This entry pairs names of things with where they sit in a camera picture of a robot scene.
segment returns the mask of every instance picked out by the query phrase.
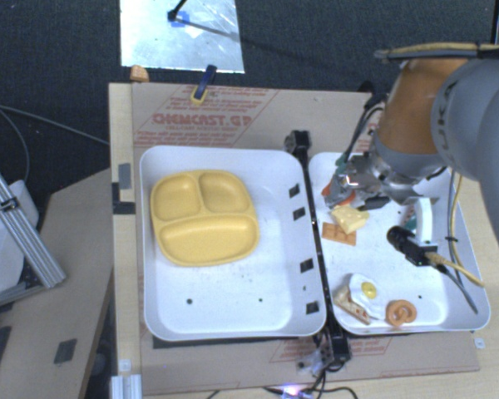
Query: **yellow divided plate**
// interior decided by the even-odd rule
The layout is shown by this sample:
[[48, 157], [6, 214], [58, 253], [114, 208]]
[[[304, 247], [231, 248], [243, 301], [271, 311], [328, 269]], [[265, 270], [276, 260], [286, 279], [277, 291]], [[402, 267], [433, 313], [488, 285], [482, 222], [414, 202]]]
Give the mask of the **yellow divided plate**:
[[242, 181], [222, 170], [195, 170], [159, 180], [151, 221], [162, 253], [182, 266], [242, 259], [259, 242], [259, 224]]

